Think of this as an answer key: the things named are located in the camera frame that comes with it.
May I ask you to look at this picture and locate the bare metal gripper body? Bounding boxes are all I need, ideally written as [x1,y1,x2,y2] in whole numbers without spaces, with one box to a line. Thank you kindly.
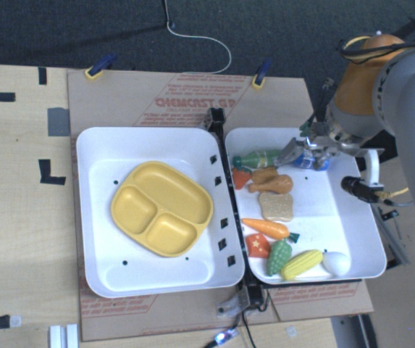
[303,128,364,161]

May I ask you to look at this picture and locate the blue can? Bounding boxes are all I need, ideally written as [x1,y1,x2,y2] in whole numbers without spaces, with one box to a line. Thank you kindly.
[292,149,331,172]

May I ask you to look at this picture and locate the brown chicken drumstick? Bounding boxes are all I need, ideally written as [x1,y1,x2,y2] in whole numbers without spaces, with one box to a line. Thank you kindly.
[247,166,295,195]

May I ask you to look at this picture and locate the green plastic bottle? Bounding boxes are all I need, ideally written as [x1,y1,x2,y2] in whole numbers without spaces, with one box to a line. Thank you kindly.
[232,149,282,170]

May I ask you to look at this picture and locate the white plastic tray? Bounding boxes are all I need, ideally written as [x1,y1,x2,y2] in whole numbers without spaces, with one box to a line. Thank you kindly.
[224,127,388,286]
[75,126,246,299]

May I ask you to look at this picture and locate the red strawberry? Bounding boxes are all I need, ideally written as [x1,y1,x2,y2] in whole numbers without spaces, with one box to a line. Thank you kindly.
[231,167,253,191]

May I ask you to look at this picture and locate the beige bread slice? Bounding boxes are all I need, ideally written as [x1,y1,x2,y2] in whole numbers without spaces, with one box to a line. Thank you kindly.
[258,191,295,223]

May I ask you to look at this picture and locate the thin black rod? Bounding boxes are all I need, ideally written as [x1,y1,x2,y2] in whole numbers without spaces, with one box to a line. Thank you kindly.
[215,123,257,293]

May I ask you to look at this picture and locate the orange carrot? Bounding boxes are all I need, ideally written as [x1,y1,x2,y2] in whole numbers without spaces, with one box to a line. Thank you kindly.
[240,217,301,242]

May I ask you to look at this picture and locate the red carton with yellow star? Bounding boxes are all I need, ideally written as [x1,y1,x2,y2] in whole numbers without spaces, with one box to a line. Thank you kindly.
[244,232,272,259]

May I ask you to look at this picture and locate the white egg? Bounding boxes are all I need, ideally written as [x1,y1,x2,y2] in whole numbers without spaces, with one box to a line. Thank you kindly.
[322,251,351,277]

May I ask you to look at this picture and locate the green grapes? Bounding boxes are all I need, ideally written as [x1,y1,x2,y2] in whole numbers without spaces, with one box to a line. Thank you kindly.
[265,239,293,278]

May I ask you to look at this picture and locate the yellow corn cob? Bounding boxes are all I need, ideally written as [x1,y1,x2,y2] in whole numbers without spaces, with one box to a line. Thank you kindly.
[280,249,324,281]

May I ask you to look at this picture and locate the yellow divided plate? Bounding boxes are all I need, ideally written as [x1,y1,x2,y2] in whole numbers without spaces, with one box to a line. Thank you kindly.
[110,160,215,258]

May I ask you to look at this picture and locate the brown cardboard board red print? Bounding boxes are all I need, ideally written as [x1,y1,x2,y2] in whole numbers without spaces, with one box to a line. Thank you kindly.
[67,68,375,342]

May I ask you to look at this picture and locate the black cylinder on white bracket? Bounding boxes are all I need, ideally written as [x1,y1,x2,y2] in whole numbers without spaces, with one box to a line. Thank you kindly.
[340,148,385,204]

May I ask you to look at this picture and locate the black block with thin wires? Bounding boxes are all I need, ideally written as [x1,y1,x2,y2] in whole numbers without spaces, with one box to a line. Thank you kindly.
[205,107,227,133]
[241,280,268,310]

